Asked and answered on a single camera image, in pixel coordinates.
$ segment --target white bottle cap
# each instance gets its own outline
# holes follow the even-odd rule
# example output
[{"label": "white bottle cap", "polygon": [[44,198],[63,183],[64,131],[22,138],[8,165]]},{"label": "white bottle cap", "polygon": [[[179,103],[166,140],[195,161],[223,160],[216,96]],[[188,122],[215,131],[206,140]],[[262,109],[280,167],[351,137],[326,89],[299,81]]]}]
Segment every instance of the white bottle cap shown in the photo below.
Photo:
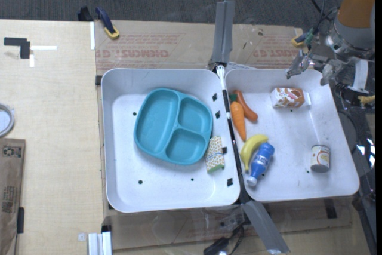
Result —
[{"label": "white bottle cap", "polygon": [[250,186],[256,186],[257,179],[255,177],[253,177],[253,176],[249,176],[249,177],[247,177],[247,183]]}]

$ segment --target can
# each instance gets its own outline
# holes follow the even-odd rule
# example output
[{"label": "can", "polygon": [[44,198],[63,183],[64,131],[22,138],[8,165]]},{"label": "can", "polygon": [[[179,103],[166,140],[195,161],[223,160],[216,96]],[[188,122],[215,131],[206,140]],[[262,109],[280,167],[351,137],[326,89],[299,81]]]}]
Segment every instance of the can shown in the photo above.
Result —
[{"label": "can", "polygon": [[330,168],[330,149],[325,145],[314,145],[310,157],[310,169],[315,172],[328,172]]}]

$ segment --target carrot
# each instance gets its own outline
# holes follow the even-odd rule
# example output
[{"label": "carrot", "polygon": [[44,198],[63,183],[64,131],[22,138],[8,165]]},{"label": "carrot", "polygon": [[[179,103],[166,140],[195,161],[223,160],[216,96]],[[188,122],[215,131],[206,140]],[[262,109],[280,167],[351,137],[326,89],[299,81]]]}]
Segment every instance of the carrot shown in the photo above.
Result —
[{"label": "carrot", "polygon": [[244,97],[243,97],[243,94],[241,91],[239,90],[235,90],[234,93],[237,95],[237,98],[236,98],[236,101],[239,102],[241,104],[241,106],[243,107],[243,110],[244,110],[244,116],[246,118],[248,118],[249,120],[251,121],[256,121],[258,116],[257,114],[251,110],[251,108],[245,103],[245,100],[244,100]]},{"label": "carrot", "polygon": [[245,132],[244,110],[242,105],[237,101],[233,101],[231,103],[231,116],[233,125],[239,132],[239,135],[244,142],[247,137]]}]

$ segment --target brown paper bag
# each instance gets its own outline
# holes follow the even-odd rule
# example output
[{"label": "brown paper bag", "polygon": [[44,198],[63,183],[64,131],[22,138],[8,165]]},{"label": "brown paper bag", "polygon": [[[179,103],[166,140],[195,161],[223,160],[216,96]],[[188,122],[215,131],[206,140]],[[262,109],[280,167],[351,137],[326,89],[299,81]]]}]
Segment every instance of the brown paper bag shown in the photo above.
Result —
[{"label": "brown paper bag", "polygon": [[25,140],[0,139],[0,255],[14,255]]}]

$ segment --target white plastic tray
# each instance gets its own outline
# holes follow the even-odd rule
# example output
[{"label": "white plastic tray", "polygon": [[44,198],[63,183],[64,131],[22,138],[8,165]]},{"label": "white plastic tray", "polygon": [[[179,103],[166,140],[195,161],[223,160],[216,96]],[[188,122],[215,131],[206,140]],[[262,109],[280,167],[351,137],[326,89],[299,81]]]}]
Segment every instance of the white plastic tray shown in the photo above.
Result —
[{"label": "white plastic tray", "polygon": [[[256,123],[245,121],[247,137],[266,134],[275,147],[269,168],[256,187],[245,183],[253,199],[275,202],[349,196],[357,192],[359,177],[332,92],[329,85],[320,86],[321,77],[315,70],[289,80],[281,69],[234,69],[227,73],[228,91],[241,90],[248,106],[258,114]],[[302,88],[309,93],[312,105],[299,109],[272,108],[270,93],[275,87]],[[243,141],[235,133],[240,151]],[[310,150],[316,144],[327,145],[331,150],[327,173],[310,170]]]},{"label": "white plastic tray", "polygon": [[[212,136],[221,136],[225,168],[207,173],[204,158],[176,165],[140,152],[133,131],[137,113],[149,92],[167,87],[191,95],[211,110]],[[240,193],[221,85],[205,69],[112,69],[101,81],[106,193],[123,213],[233,204]]]}]

